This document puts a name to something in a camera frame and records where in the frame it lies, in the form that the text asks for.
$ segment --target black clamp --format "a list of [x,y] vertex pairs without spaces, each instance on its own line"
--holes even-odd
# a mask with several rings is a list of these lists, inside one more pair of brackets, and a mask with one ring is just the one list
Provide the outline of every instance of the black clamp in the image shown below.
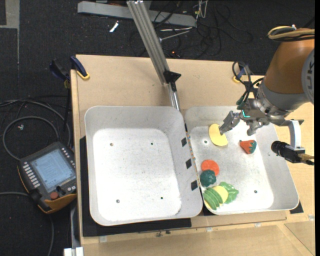
[[166,70],[163,72],[163,75],[166,83],[171,84],[172,91],[176,92],[177,91],[176,81],[178,80],[179,77],[181,77],[181,74]]

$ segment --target yellow toy slice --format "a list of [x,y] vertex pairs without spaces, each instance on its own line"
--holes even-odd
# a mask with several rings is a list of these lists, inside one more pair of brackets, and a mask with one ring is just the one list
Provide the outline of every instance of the yellow toy slice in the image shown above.
[[227,201],[229,193],[223,186],[213,186],[212,189],[217,191],[217,193],[221,196],[223,203]]
[[228,145],[228,140],[225,134],[220,134],[219,125],[214,123],[209,126],[209,137],[212,143],[216,146]]

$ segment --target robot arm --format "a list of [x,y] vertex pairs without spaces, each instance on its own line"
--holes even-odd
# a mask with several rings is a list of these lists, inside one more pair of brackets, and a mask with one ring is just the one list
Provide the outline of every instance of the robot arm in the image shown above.
[[[277,34],[275,31],[290,32]],[[303,120],[286,120],[286,117],[302,104],[314,104],[315,40],[314,29],[280,27],[272,29],[269,38],[282,41],[276,50],[265,77],[245,84],[246,93],[254,98],[244,97],[237,102],[239,113],[230,111],[219,127],[221,135],[232,130],[240,120],[249,126],[247,134],[253,135],[257,129],[270,123],[288,126],[290,144],[275,141],[271,149],[292,163],[314,165],[313,156],[305,154],[301,147],[300,125]]]

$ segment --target wooden table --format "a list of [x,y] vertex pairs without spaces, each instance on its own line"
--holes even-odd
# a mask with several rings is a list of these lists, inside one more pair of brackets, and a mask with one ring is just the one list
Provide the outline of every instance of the wooden table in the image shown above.
[[[268,211],[221,216],[198,215],[192,227],[179,230],[125,233],[101,237],[82,234],[80,144],[84,115],[92,106],[170,106],[149,58],[76,56],[90,79],[71,71],[74,151],[77,166],[77,207],[80,244],[85,256],[124,255],[315,255],[315,168],[288,163],[302,213]],[[170,70],[182,74],[176,82],[181,112],[193,106],[234,106],[244,87],[232,81],[232,62],[168,59]],[[304,119],[302,146],[314,156],[314,106],[306,103],[290,119]],[[287,127],[276,127],[280,141],[290,143]]]

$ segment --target black carpet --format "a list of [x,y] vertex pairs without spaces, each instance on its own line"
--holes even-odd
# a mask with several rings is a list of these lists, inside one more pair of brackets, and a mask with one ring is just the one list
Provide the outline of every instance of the black carpet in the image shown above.
[[[67,91],[63,82],[50,72],[53,59],[58,59],[68,70],[71,67],[69,58],[76,54],[148,56],[132,20],[78,14],[78,2],[20,1],[19,39],[16,29],[0,28],[0,104],[10,99],[47,96],[41,99],[63,115]],[[153,1],[151,9],[190,15],[192,7],[198,3],[182,1],[177,8],[177,2]],[[212,0],[198,29],[164,40],[163,51],[167,58],[243,61],[255,74],[263,75],[279,45],[266,37],[268,31],[279,25],[303,27],[314,16],[315,0]],[[110,33],[109,29],[117,20],[119,26]],[[0,0],[0,24],[4,21],[4,0]],[[314,22],[308,24],[309,28],[314,26]],[[172,26],[165,24],[156,30],[163,38],[173,33],[160,29],[169,28]],[[0,136],[4,127],[17,117],[19,109],[19,117],[47,118],[59,127],[66,140],[62,121],[57,116],[36,105],[22,105],[22,102],[0,107]],[[25,127],[23,130],[18,129],[21,124]],[[8,147],[20,157],[53,141],[54,135],[46,124],[31,120],[17,123],[7,137]],[[6,153],[2,143],[0,163],[0,192],[24,192],[17,174],[17,161]],[[0,205],[0,255],[47,255],[51,240],[48,216],[23,196],[0,196]],[[69,208],[52,214],[52,219],[55,233],[51,255],[61,256],[63,249],[71,246]]]

